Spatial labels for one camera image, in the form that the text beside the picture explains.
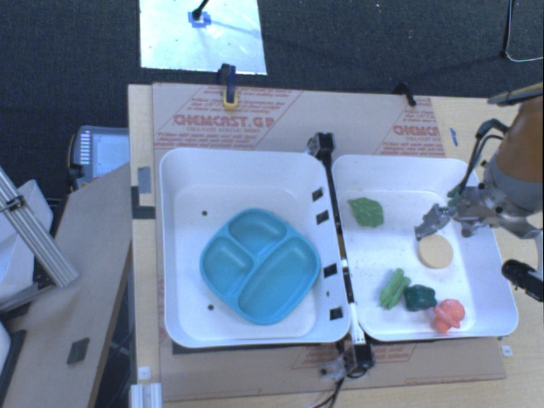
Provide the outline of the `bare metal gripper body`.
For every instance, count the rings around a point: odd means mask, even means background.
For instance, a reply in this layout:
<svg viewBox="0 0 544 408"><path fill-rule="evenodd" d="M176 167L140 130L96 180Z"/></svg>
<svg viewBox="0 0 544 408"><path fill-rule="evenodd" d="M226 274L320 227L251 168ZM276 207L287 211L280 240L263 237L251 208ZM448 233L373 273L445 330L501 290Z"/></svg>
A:
<svg viewBox="0 0 544 408"><path fill-rule="evenodd" d="M461 224L465 238L484 227L503 228L519 239L535 239L539 234L528 221L536 211L515 204L494 185L478 184L463 190L458 185L447 196L450 217Z"/></svg>

